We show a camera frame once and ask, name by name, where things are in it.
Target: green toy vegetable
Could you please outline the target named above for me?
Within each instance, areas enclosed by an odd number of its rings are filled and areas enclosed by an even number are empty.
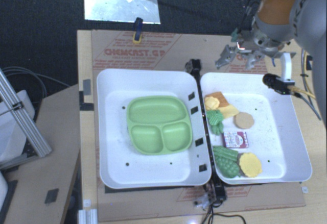
[[[240,174],[237,159],[239,153],[223,146],[213,146],[216,164],[226,178],[234,178]]]
[[[224,115],[219,110],[209,110],[206,112],[206,117],[211,126],[217,125],[224,120]]]
[[[234,162],[237,162],[237,158],[239,155],[238,151],[231,150],[229,148],[225,148],[223,146],[213,146],[214,154],[216,156],[220,156],[226,159],[230,159]]]
[[[222,122],[219,122],[217,125],[211,125],[211,130],[213,134],[220,135],[224,131],[224,125]]]
[[[216,164],[224,177],[234,178],[240,174],[240,167],[236,162],[220,156],[215,157],[215,159]]]

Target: white bracket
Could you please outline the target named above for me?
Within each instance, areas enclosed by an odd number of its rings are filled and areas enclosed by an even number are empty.
[[[283,53],[281,55],[282,64],[282,81],[289,81],[292,78],[292,60],[290,53]]]
[[[98,224],[97,209],[79,210],[78,211],[78,224]]]

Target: green divided plate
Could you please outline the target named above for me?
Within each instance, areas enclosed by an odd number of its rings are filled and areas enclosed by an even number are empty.
[[[188,110],[173,96],[132,100],[127,107],[127,125],[134,147],[146,155],[181,152],[192,143]]]

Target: white tray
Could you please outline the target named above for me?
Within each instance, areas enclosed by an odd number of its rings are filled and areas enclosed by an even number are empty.
[[[245,131],[248,148],[262,163],[263,172],[255,178],[219,178],[228,184],[300,182],[310,178],[312,167],[289,95],[280,95],[262,82],[262,75],[240,73],[206,73],[201,78],[203,97],[221,91],[230,104],[254,118],[248,130],[236,127],[233,118],[223,121],[224,131]],[[209,133],[212,145],[223,145],[221,136]]]
[[[199,186],[212,171],[197,84],[179,71],[107,69],[97,78],[99,108],[100,176],[114,189]],[[127,128],[126,107],[134,98],[169,95],[186,105],[193,141],[186,151],[169,155],[144,155],[133,146]],[[198,112],[191,114],[191,109]],[[196,146],[196,141],[203,143]]]

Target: black clip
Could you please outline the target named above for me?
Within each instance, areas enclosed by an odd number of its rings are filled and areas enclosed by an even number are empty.
[[[196,74],[200,75],[201,69],[202,69],[201,61],[199,59],[191,59],[189,62],[185,64],[184,71],[194,76]]]
[[[142,18],[136,18],[134,22],[133,30],[135,31],[133,35],[133,43],[140,43],[142,40],[142,26],[143,26],[143,19]]]
[[[312,60],[313,60],[312,56],[311,55],[308,55],[307,56],[307,63],[305,64],[307,71],[311,71],[312,70],[311,63],[310,63]]]
[[[23,107],[24,107],[24,104],[22,103],[22,101],[19,102],[19,103],[13,104],[12,109],[7,110],[7,111],[5,111],[3,113],[0,113],[0,116],[6,114],[7,112],[17,111],[17,110],[19,110],[19,109],[21,109]]]

